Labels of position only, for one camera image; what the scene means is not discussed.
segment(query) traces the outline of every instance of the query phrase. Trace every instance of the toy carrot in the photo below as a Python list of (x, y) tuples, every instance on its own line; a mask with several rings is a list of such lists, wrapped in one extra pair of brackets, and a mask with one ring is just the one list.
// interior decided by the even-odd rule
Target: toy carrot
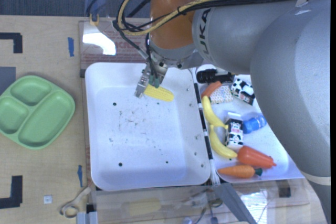
[(237, 153), (237, 159), (241, 163), (258, 166), (261, 168), (271, 168), (276, 166), (273, 158), (255, 150), (249, 146), (242, 146)]
[(236, 176), (240, 178), (251, 178), (254, 175), (261, 176), (262, 169), (254, 169), (252, 166), (247, 164), (242, 165), (235, 165), (224, 167), (217, 170), (220, 174), (229, 175), (229, 176)]
[(201, 98), (205, 95), (210, 97), (210, 95), (220, 86), (222, 86), (222, 83), (219, 80), (210, 83), (209, 86), (202, 92)]

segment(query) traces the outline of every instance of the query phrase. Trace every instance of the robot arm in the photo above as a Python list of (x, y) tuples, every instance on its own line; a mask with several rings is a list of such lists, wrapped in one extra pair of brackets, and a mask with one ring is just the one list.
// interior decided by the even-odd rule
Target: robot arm
[(263, 115), (328, 222), (330, 10), (331, 0), (152, 0), (152, 23), (142, 32), (149, 33), (151, 66), (159, 73), (212, 63), (250, 74)]

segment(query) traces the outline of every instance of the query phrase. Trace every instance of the blue tape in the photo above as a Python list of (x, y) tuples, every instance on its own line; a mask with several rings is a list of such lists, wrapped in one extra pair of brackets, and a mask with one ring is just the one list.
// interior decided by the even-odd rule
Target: blue tape
[(78, 165), (77, 175), (78, 175), (80, 187), (83, 187), (83, 180), (82, 180), (83, 172), (82, 172), (82, 166), (81, 165)]
[(68, 48), (69, 48), (70, 57), (75, 56), (73, 53), (75, 51), (75, 46), (73, 45), (73, 43), (74, 43), (74, 39), (71, 37), (68, 37)]

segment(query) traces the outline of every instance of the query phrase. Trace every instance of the toy banana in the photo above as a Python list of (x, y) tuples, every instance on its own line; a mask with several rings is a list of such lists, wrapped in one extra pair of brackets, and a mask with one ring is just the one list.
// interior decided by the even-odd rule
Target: toy banana
[(237, 153), (231, 150), (230, 148), (224, 146), (219, 140), (215, 130), (214, 125), (210, 124), (210, 133), (209, 133), (210, 145), (211, 148), (220, 156), (225, 158), (236, 158)]
[(206, 120), (215, 127), (224, 127), (225, 129), (228, 128), (226, 124), (224, 124), (214, 113), (211, 107), (211, 102), (208, 96), (202, 97), (202, 107), (204, 111), (204, 116)]

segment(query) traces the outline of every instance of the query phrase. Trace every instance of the small white sticker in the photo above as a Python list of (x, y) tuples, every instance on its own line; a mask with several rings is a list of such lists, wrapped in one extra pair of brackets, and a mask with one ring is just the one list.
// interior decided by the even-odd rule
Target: small white sticker
[(43, 202), (44, 204), (51, 204), (53, 202), (53, 196), (52, 195), (45, 195), (43, 196)]

